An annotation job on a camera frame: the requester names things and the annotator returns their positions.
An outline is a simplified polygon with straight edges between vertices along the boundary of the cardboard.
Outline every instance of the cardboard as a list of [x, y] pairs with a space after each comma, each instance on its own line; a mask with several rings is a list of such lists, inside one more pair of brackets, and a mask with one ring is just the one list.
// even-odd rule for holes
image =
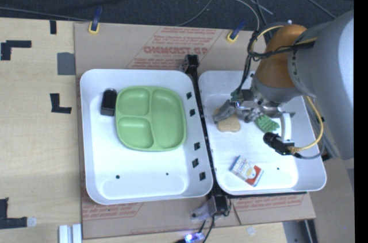
[[[94, 68], [177, 70], [186, 54], [198, 55], [199, 75], [207, 70], [243, 70], [252, 35], [241, 31], [238, 39], [229, 43], [226, 36], [230, 30], [100, 24], [99, 32], [90, 34], [88, 27], [88, 23], [74, 23], [78, 128], [82, 127], [79, 81], [84, 72]], [[265, 47], [262, 40], [257, 45]], [[190, 212], [202, 206], [205, 197], [115, 206], [93, 202], [85, 186], [81, 129], [78, 134], [84, 239], [198, 230], [202, 222], [191, 221]], [[218, 219], [215, 227], [315, 217], [309, 194], [233, 199], [232, 206], [230, 215]]]

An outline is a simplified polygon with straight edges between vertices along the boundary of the blue clip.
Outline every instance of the blue clip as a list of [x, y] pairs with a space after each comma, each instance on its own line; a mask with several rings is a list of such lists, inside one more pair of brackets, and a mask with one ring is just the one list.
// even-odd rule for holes
[[94, 13], [93, 21], [90, 22], [88, 27], [88, 31], [91, 34], [97, 34], [99, 30], [99, 18], [101, 17], [102, 7], [97, 6], [96, 11]]
[[239, 35], [239, 32], [241, 30], [244, 29], [246, 25], [246, 21], [245, 20], [241, 20], [240, 24], [236, 27], [235, 30], [229, 32], [228, 36], [226, 37], [226, 39], [230, 42], [230, 43], [234, 43]]

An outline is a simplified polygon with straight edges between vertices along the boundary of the green plate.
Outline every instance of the green plate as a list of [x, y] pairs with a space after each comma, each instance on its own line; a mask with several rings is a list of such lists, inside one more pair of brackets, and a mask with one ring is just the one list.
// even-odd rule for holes
[[120, 141], [131, 149], [169, 151], [186, 139], [182, 100], [166, 88], [134, 86], [121, 90], [115, 118]]

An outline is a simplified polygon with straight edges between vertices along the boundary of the wooden table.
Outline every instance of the wooden table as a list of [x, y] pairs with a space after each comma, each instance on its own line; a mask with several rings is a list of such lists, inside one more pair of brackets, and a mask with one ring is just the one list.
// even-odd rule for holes
[[[0, 230], [0, 242], [57, 242], [58, 227], [81, 223], [74, 75], [58, 75], [57, 54], [74, 53], [73, 22], [0, 18], [0, 42], [30, 40], [0, 61], [0, 199], [9, 218], [35, 217], [37, 225]], [[71, 114], [52, 113], [50, 94]], [[207, 242], [285, 243], [282, 223], [222, 227]], [[83, 242], [175, 242], [185, 232], [83, 240]]]

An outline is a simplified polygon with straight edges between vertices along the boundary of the black hole in tray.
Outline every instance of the black hole in tray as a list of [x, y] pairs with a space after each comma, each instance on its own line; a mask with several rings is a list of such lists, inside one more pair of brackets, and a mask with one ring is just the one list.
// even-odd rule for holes
[[205, 172], [201, 172], [200, 173], [200, 181], [204, 180], [206, 178], [206, 173]]
[[200, 162], [198, 161], [198, 159], [194, 159], [191, 164], [193, 165], [193, 168], [195, 168]]

